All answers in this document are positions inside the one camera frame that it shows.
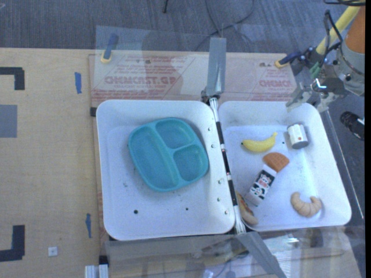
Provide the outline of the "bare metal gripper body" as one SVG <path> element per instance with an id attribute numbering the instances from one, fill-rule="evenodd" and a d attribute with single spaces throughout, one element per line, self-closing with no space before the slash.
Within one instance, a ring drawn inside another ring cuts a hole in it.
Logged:
<path id="1" fill-rule="evenodd" d="M 343 81 L 337 76 L 334 66 L 324 65 L 314 78 L 311 88 L 320 98 L 345 97 L 349 92 L 345 89 Z"/>

